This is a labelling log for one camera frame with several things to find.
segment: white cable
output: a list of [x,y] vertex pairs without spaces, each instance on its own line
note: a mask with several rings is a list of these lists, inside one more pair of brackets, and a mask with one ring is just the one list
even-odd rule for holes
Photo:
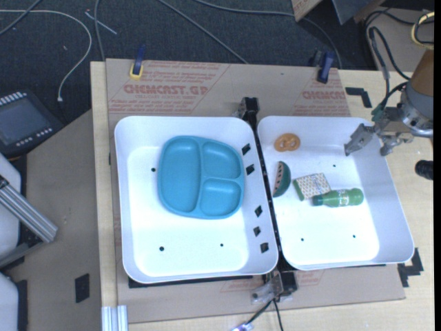
[[[25,12],[25,10],[0,10],[0,12],[23,13],[23,12]],[[58,89],[57,101],[58,102],[62,102],[63,101],[63,97],[61,96],[61,89],[63,88],[63,85],[66,82],[66,80],[68,79],[68,77],[75,71],[76,68],[78,68],[78,66],[80,66],[80,64],[85,60],[85,58],[88,57],[90,49],[92,48],[92,35],[90,34],[90,31],[84,25],[83,22],[81,22],[80,20],[76,19],[73,16],[70,16],[69,14],[65,14],[64,12],[53,11],[53,10],[32,10],[32,11],[29,11],[29,13],[50,13],[50,14],[59,14],[61,16],[68,17],[70,19],[73,19],[75,22],[79,23],[81,25],[81,27],[84,28],[84,30],[87,32],[87,34],[89,36],[89,46],[88,46],[87,51],[85,52],[83,57],[74,65],[74,67],[64,76],[63,80],[60,83],[60,86],[59,86],[59,89]]]

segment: pretzel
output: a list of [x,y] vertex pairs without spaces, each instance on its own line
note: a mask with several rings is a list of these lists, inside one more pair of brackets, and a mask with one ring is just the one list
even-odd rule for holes
[[295,134],[283,134],[280,135],[276,142],[274,142],[274,148],[279,152],[295,151],[300,146],[300,139]]

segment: black hole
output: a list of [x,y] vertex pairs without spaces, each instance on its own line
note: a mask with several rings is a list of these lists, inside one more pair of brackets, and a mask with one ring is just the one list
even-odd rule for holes
[[261,243],[261,245],[260,245],[260,251],[261,251],[262,253],[264,253],[265,251],[268,251],[268,250],[269,250],[268,243]]
[[253,231],[254,231],[254,235],[257,237],[259,234],[260,234],[260,232],[261,232],[261,230],[260,230],[260,228],[259,227],[255,227],[254,229],[253,229]]
[[251,146],[249,145],[249,143],[247,143],[245,146],[242,147],[242,155],[245,156],[249,150],[251,150]]
[[262,206],[257,207],[254,212],[256,213],[256,216],[259,217],[262,214]]
[[250,175],[254,171],[254,164],[247,166],[247,175]]

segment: bottle label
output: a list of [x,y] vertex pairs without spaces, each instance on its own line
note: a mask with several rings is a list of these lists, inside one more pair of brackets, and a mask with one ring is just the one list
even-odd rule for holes
[[349,205],[349,195],[346,190],[337,190],[338,193],[338,206]]

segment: black screen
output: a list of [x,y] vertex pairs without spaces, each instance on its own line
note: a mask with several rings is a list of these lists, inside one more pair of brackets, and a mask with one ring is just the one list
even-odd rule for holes
[[0,108],[0,140],[6,146],[48,126],[48,120],[26,98]]

